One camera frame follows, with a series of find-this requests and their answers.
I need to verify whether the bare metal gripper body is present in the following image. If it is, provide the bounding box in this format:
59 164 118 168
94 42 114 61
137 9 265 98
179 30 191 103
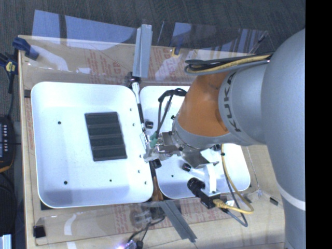
155 131 188 161

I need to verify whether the white plastic tray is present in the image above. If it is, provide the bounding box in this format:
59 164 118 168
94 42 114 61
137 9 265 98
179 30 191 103
139 85 252 200
30 81 155 209

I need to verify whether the thin black and white rod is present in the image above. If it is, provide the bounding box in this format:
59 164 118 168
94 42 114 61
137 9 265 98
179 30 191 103
131 81 164 202

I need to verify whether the black ribbed rectangular pad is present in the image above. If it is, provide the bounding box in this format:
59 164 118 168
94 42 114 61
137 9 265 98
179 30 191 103
84 112 128 162

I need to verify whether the brown cardboard board, red print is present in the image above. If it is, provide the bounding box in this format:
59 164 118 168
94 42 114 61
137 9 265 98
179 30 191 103
22 44 262 245

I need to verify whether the black cylinder on white bracket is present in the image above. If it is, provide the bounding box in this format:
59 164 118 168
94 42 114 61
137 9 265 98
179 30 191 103
186 161 222 209

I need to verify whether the black block with thin wires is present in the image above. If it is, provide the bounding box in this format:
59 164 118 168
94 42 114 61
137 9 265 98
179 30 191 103
124 71 142 87
150 206 167 220

